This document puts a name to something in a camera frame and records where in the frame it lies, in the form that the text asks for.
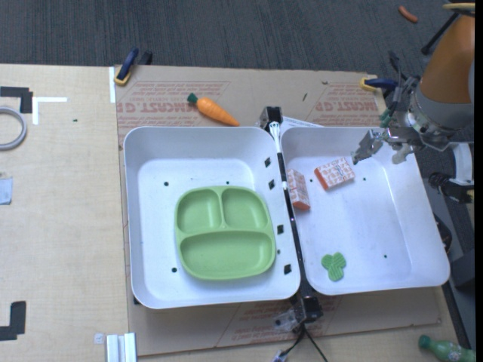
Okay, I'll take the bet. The brown cardboard board red print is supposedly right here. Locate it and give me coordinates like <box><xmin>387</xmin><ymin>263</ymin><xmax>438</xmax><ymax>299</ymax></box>
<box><xmin>114</xmin><ymin>64</ymin><xmax>442</xmax><ymax>357</ymax></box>

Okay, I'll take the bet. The white paper sheet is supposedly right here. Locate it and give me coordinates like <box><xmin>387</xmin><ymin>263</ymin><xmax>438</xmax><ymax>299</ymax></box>
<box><xmin>281</xmin><ymin>115</ymin><xmax>325</xmax><ymax>129</ymax></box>

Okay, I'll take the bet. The green plastic bottle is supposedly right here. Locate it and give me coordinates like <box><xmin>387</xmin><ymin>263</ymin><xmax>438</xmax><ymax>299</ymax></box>
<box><xmin>417</xmin><ymin>334</ymin><xmax>476</xmax><ymax>362</ymax></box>

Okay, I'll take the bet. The black block with thin wires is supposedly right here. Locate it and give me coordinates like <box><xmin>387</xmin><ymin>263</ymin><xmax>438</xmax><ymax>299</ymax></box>
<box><xmin>259</xmin><ymin>106</ymin><xmax>284</xmax><ymax>130</ymax></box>
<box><xmin>273</xmin><ymin>295</ymin><xmax>325</xmax><ymax>333</ymax></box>

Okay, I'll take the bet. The orange carrot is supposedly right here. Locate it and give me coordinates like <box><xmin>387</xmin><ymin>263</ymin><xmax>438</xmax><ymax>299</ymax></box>
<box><xmin>186</xmin><ymin>92</ymin><xmax>241</xmax><ymax>127</ymax></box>

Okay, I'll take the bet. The thin black and white rod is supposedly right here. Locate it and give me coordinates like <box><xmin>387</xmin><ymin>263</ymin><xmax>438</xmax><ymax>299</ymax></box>
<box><xmin>269</xmin><ymin>121</ymin><xmax>305</xmax><ymax>301</ymax></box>

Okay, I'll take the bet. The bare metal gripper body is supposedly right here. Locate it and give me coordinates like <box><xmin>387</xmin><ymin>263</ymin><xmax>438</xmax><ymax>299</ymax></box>
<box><xmin>380</xmin><ymin>106</ymin><xmax>454</xmax><ymax>152</ymax></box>

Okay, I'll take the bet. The black cylinder on white bracket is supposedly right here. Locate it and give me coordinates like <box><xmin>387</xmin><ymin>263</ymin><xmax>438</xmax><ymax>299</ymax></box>
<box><xmin>429</xmin><ymin>143</ymin><xmax>475</xmax><ymax>204</ymax></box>

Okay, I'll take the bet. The white plastic tray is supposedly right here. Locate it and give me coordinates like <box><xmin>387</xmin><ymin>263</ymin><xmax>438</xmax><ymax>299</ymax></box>
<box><xmin>123</xmin><ymin>125</ymin><xmax>302</xmax><ymax>311</ymax></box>
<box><xmin>280</xmin><ymin>126</ymin><xmax>451</xmax><ymax>296</ymax></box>

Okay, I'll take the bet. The orange and white carton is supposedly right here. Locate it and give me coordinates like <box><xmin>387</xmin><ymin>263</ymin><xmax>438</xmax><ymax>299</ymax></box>
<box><xmin>313</xmin><ymin>156</ymin><xmax>356</xmax><ymax>192</ymax></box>
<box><xmin>285</xmin><ymin>168</ymin><xmax>312</xmax><ymax>211</ymax></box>

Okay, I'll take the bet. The orange sausage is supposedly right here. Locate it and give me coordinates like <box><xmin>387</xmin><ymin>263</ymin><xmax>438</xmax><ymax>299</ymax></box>
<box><xmin>398</xmin><ymin>5</ymin><xmax>419</xmax><ymax>24</ymax></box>

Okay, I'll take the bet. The green clover-shaped biscuit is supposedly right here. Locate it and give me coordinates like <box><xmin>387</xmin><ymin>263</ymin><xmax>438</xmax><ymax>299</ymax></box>
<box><xmin>321</xmin><ymin>251</ymin><xmax>347</xmax><ymax>282</ymax></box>

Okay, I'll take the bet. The green divided plate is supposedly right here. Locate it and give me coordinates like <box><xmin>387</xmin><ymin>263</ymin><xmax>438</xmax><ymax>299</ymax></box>
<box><xmin>174</xmin><ymin>186</ymin><xmax>277</xmax><ymax>281</ymax></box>

